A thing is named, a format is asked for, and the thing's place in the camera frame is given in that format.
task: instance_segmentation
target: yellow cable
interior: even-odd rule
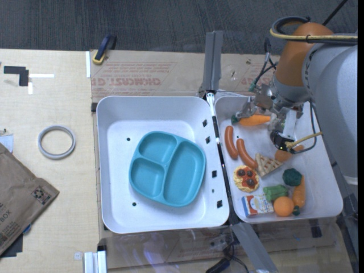
[[[301,142],[304,142],[307,139],[311,139],[311,138],[317,137],[318,135],[322,135],[322,131],[320,131],[319,133],[315,133],[315,134],[311,134],[311,135],[305,136],[304,138],[301,138],[301,139],[299,139],[299,140],[297,140],[295,142],[286,142],[286,147],[290,150],[295,145],[297,145],[297,144],[299,144]]]
[[[276,38],[280,39],[288,39],[288,40],[349,40],[349,39],[358,39],[358,36],[351,35],[285,35],[285,34],[277,34],[273,29],[269,30],[270,34]]]

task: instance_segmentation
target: toy orange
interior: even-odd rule
[[[280,196],[273,202],[273,208],[277,216],[289,216],[295,204],[288,196]]]

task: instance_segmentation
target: dark background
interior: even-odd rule
[[[223,53],[272,53],[285,41],[269,29],[284,16],[323,23],[343,0],[0,0],[0,48],[87,51],[106,34],[116,49],[204,52],[206,32],[224,31]],[[358,0],[348,0],[326,25],[358,30]]]

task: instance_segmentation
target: pizza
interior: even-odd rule
[[[277,161],[276,159],[271,159],[269,157],[263,156],[258,152],[255,154],[255,160],[258,163],[257,170],[260,177],[267,175],[273,170],[276,170],[283,164],[282,162]]]
[[[253,192],[259,187],[259,175],[256,170],[240,165],[234,170],[234,183],[244,192]]]

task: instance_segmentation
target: brown paper bag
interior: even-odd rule
[[[58,194],[0,143],[0,255]]]

